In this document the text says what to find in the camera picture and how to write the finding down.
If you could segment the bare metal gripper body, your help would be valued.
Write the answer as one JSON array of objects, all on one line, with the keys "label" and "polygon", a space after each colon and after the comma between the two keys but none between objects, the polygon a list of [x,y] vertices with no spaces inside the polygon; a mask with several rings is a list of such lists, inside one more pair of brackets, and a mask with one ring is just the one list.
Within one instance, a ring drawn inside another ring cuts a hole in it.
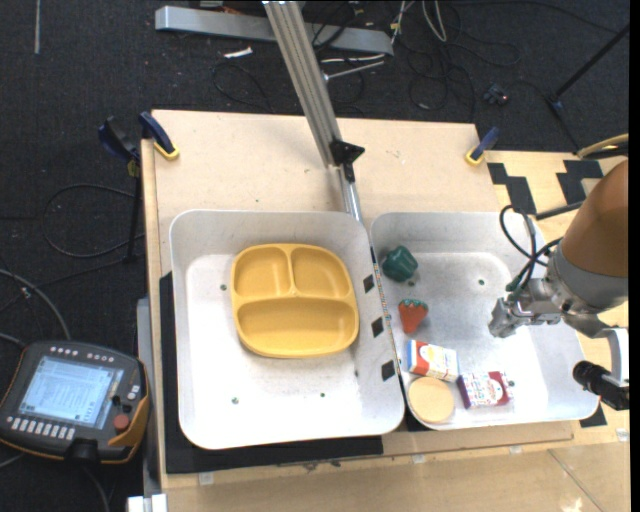
[{"label": "bare metal gripper body", "polygon": [[517,300],[534,313],[530,325],[555,325],[575,305],[575,298],[548,278],[532,279],[520,292]]}]

